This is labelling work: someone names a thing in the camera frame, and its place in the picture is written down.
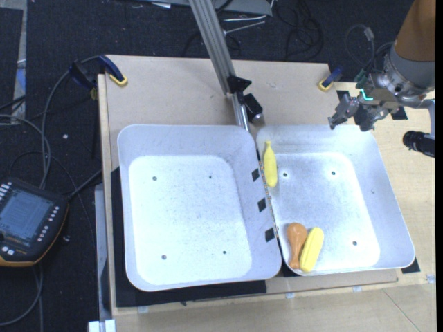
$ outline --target robotic hand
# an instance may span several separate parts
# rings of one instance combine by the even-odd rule
[[[382,72],[362,70],[356,77],[356,97],[344,95],[329,117],[334,129],[354,117],[361,131],[401,107],[428,109],[431,132],[409,131],[403,142],[409,149],[435,157],[435,101],[425,100],[435,88],[435,0],[415,0],[397,39],[386,54]]]

